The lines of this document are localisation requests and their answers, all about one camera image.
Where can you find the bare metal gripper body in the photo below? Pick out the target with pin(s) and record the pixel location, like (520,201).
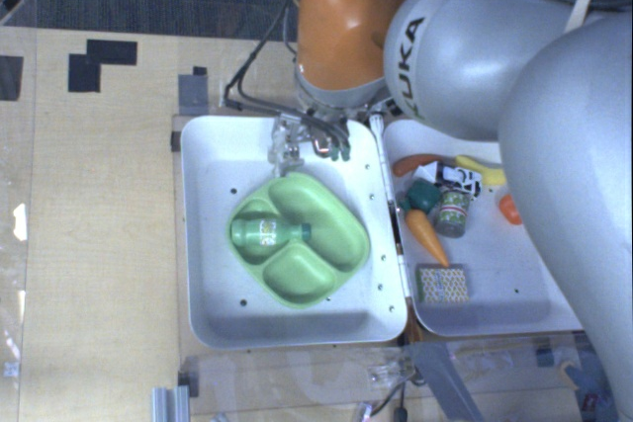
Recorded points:
(321,117)

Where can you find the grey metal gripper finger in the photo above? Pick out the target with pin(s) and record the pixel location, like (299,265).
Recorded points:
(295,148)
(278,148)

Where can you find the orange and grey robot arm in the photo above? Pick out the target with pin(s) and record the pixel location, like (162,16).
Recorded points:
(470,64)

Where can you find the green divided plate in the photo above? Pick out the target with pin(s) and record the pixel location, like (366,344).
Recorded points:
(316,222)

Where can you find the green plastic bottle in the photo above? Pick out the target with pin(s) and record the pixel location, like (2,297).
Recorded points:
(262,232)

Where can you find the red-orange toy sausage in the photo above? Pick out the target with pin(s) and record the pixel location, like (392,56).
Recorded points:
(413,163)

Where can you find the black and white carton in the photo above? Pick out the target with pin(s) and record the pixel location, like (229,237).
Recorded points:
(462,178)

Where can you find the orange carrot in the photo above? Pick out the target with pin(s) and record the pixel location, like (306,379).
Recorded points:
(424,234)

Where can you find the green and white can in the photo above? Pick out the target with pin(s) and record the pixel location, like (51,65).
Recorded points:
(452,212)

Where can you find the white plastic tray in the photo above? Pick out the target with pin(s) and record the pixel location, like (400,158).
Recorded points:
(217,301)
(494,291)

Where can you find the yellow banana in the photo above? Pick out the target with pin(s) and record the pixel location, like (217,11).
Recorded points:
(487,170)

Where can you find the orange rounded toy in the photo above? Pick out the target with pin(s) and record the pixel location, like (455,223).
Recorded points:
(509,210)

